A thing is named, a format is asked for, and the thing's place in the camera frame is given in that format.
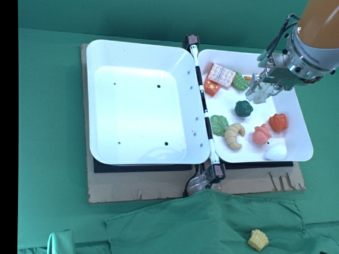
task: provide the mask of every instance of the green leaf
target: green leaf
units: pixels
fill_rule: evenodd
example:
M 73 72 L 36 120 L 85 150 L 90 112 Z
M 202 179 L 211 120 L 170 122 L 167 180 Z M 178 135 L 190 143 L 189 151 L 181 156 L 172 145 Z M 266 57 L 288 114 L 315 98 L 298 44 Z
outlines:
M 227 118 L 221 115 L 213 115 L 211 117 L 212 132 L 223 137 L 228 127 Z

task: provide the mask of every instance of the toy tomato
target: toy tomato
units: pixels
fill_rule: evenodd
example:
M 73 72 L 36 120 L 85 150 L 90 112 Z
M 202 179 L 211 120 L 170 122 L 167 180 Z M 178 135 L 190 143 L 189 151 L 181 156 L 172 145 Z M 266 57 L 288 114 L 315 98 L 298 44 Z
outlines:
M 270 117 L 269 124 L 274 132 L 281 132 L 288 126 L 285 114 L 275 114 Z

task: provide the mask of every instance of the green wall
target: green wall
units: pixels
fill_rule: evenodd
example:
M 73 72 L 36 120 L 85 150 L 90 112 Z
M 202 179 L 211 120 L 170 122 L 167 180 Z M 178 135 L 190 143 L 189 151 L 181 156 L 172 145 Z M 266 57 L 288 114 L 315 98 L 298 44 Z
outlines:
M 19 27 L 266 48 L 308 0 L 18 0 Z

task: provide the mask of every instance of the toy broccoli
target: toy broccoli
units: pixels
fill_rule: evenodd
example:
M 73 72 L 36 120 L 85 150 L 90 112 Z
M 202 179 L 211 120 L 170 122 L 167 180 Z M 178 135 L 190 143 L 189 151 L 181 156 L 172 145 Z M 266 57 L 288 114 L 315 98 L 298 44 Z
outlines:
M 236 103 L 234 111 L 238 116 L 246 117 L 251 114 L 251 112 L 253 111 L 253 107 L 249 104 L 248 101 L 239 101 Z

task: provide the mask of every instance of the croissant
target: croissant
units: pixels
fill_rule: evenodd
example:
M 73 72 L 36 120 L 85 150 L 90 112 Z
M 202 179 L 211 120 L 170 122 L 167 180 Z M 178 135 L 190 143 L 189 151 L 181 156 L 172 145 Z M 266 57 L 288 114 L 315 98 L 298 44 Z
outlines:
M 239 150 L 243 146 L 237 142 L 238 133 L 240 133 L 241 136 L 245 135 L 245 128 L 240 123 L 231 124 L 225 132 L 226 142 L 233 150 Z

